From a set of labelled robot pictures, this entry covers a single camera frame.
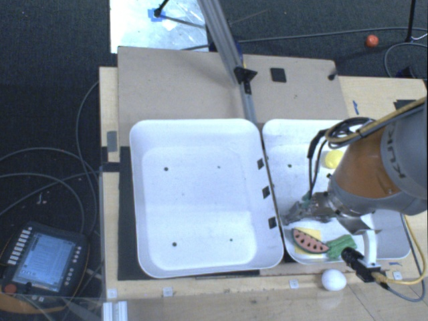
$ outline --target yellow ball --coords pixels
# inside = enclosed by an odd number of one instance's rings
[[[340,160],[343,157],[343,152],[340,150],[331,150],[325,158],[325,165],[329,169],[335,169],[340,163]]]

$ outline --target black floor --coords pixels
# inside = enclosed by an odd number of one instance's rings
[[[410,2],[221,0],[238,41],[350,29],[406,28]],[[427,6],[427,0],[417,0],[415,27],[427,28]],[[265,12],[239,21],[260,11]],[[98,80],[98,68],[116,65],[116,56],[110,53],[109,12],[109,0],[0,0],[0,158],[29,147],[54,147],[77,153],[75,124],[82,99]],[[364,46],[369,33],[243,43],[242,49],[247,54],[331,59],[340,75],[386,76],[384,54],[393,44],[404,41],[407,32],[373,32],[380,39],[374,49]],[[414,32],[415,37],[423,34],[424,31]],[[426,38],[419,43],[426,44]],[[418,77],[426,77],[427,50],[415,46],[394,49],[389,57],[391,72],[395,74],[407,66]],[[100,132],[96,90],[83,107],[80,124],[82,154],[97,169]],[[78,160],[47,150],[21,153],[1,161],[0,213],[32,190],[51,183],[39,177],[1,175],[43,173],[64,178],[81,172]],[[95,209],[88,182],[81,177],[69,183],[83,202],[85,231],[89,232]],[[74,196],[61,186],[52,187],[0,216],[0,248],[27,220],[70,231],[78,230],[81,223]],[[97,232],[90,239],[92,254],[88,266],[96,269],[100,264]],[[95,298],[100,293],[99,281],[92,280],[80,293]],[[67,319],[73,320],[71,314]],[[0,312],[0,320],[18,318]]]

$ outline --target button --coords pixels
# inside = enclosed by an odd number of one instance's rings
[[[14,294],[17,290],[18,290],[17,286],[15,284],[12,284],[12,283],[7,284],[4,287],[4,291],[6,294]]]

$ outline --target white ball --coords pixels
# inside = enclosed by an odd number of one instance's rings
[[[329,269],[322,274],[321,282],[328,291],[338,292],[346,286],[346,277],[339,270]]]

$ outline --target wooden table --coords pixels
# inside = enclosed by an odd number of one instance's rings
[[[260,66],[270,65],[270,58],[246,56]],[[276,65],[281,58],[275,58]],[[419,80],[387,78],[339,77],[346,114],[379,118],[394,110],[397,99],[416,99],[426,95]],[[119,96],[118,69],[100,68],[100,117],[102,146],[108,146],[108,161],[119,161],[118,144]],[[268,115],[265,102],[263,115]],[[127,300],[129,320],[422,320],[428,313],[428,300],[411,304],[376,284],[362,283],[343,263],[334,265],[301,265],[282,263],[261,275],[251,278],[177,278],[167,280],[118,281],[118,173],[102,173],[102,222],[105,255],[105,284],[107,300]],[[410,217],[425,253],[427,251],[427,212]],[[395,260],[398,265],[382,261],[383,268],[400,271],[405,278],[414,278],[417,271],[411,255]],[[326,268],[345,272],[348,285],[341,292],[327,292],[320,283]],[[297,280],[299,288],[291,289],[290,280]],[[163,297],[164,288],[172,288],[173,297]],[[415,297],[420,285],[397,286],[398,291]]]

